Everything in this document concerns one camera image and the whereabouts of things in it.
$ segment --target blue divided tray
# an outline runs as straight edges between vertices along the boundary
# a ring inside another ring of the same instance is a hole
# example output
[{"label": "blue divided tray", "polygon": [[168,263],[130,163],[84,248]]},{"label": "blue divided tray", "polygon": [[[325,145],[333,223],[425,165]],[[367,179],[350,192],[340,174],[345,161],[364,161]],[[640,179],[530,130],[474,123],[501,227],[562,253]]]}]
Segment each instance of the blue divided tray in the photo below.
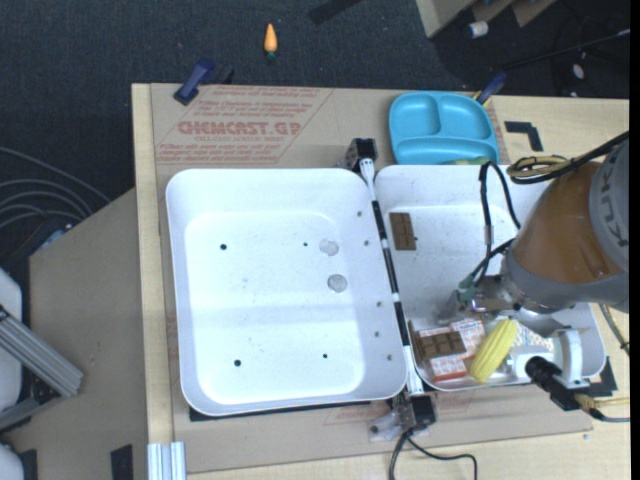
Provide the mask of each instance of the blue divided tray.
[{"label": "blue divided tray", "polygon": [[500,160],[487,112],[463,94],[420,91],[398,96],[389,111],[389,133],[399,164]]}]

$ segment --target toy carrot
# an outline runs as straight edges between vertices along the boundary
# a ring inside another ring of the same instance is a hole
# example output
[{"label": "toy carrot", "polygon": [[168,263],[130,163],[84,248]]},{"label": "toy carrot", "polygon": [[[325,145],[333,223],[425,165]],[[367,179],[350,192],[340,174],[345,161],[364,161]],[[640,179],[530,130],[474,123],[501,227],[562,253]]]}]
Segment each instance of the toy carrot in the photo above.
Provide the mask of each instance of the toy carrot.
[{"label": "toy carrot", "polygon": [[276,58],[276,50],[278,49],[278,38],[273,25],[267,25],[267,32],[264,35],[264,51],[267,52],[267,59],[274,60]]}]

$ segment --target black floor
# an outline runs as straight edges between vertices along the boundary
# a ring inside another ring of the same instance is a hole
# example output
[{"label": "black floor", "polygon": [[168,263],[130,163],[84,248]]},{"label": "black floor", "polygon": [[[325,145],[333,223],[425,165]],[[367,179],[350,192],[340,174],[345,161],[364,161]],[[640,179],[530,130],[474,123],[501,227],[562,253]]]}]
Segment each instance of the black floor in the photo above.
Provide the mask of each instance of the black floor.
[{"label": "black floor", "polygon": [[232,65],[234,84],[478,90],[505,64],[571,48],[509,69],[502,92],[629,98],[629,36],[575,47],[629,27],[630,0],[560,0],[524,28],[507,10],[475,40],[462,34],[469,11],[427,39],[415,0],[0,0],[0,12],[0,265],[43,223],[55,227],[39,212],[90,213],[75,195],[20,180],[63,185],[91,211],[105,204],[7,148],[113,199],[133,186],[131,84],[183,82],[202,56]]}]

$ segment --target yellow corn cob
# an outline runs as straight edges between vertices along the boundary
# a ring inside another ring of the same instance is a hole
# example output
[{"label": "yellow corn cob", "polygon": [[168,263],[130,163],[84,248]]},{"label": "yellow corn cob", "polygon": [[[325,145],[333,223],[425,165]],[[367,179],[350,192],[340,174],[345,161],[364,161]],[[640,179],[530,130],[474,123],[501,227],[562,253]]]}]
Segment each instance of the yellow corn cob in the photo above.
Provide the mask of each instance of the yellow corn cob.
[{"label": "yellow corn cob", "polygon": [[518,325],[513,320],[507,318],[498,322],[471,362],[471,376],[478,382],[487,380],[507,357],[517,333]]}]

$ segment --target blue plate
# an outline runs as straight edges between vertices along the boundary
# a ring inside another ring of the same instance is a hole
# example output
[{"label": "blue plate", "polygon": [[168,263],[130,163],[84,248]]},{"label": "blue plate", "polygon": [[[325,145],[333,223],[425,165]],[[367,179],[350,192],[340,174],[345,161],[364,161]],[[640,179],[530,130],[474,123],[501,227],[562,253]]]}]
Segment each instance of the blue plate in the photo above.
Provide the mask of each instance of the blue plate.
[{"label": "blue plate", "polygon": [[391,147],[399,164],[498,163],[498,140],[485,109],[445,91],[398,96],[389,112]]}]

